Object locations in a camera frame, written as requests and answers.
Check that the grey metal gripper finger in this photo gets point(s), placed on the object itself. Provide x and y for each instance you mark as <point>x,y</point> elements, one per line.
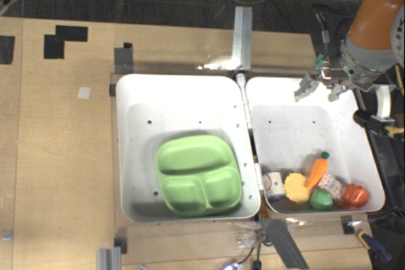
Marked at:
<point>304,88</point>
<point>336,93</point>

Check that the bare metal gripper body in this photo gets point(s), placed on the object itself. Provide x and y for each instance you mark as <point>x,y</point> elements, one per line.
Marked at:
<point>357,76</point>

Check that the white plastic tray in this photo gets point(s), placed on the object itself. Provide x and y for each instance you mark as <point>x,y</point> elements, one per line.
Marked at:
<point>297,136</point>
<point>177,98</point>

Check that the red bell pepper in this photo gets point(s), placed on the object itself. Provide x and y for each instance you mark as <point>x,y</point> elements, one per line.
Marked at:
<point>356,196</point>

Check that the white can with orange print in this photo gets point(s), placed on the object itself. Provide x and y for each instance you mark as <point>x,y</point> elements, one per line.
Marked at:
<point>274,185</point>

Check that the orange carrot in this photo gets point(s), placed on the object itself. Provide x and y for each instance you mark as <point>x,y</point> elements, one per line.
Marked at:
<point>317,171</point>

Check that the green divided plate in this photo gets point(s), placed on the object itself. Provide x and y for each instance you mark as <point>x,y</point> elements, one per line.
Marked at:
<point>196,177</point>

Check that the black cylinder on white bracket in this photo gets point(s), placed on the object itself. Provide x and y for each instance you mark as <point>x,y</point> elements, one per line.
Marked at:
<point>384,101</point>

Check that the green round fruit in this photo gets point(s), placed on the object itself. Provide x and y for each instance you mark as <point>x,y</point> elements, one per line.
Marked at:
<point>321,200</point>

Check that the thin black and white rod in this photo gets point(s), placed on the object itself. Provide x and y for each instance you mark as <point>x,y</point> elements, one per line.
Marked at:
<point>246,104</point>

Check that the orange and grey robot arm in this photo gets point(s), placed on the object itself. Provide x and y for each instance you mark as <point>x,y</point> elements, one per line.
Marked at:
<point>375,19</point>

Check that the yellow round biscuit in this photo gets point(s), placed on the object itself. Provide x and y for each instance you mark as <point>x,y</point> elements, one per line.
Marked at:
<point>295,188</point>

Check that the white packet with orange print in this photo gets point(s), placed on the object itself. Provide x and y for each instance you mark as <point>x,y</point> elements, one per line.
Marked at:
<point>333,185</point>

